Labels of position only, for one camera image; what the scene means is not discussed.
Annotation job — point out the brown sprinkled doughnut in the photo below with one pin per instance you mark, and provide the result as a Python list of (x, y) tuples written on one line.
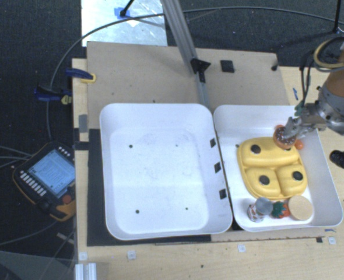
[(280, 140)]

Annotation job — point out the orange carrot with green leaves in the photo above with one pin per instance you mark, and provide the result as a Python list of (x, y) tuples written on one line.
[(280, 210)]

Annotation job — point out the brown cardboard board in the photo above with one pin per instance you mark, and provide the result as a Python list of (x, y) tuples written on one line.
[(148, 74)]

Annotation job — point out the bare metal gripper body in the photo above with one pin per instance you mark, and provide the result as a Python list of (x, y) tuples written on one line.
[(312, 118)]

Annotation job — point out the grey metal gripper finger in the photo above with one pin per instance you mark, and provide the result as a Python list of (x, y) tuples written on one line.
[(291, 128), (302, 132)]

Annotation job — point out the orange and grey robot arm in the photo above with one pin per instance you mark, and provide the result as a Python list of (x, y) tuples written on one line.
[(342, 83)]

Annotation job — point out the yellow divided plate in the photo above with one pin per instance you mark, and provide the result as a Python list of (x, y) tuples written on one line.
[(272, 163)]

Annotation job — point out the white plastic tray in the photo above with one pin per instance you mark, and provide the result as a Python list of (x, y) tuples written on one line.
[(317, 185), (160, 174)]

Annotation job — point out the tan round biscuit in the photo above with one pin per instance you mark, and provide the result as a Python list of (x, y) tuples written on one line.
[(300, 208)]

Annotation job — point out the small orange ball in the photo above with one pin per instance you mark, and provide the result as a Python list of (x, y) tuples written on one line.
[(299, 145)]

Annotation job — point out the black block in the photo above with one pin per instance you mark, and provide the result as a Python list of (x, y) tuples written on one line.
[(227, 66)]

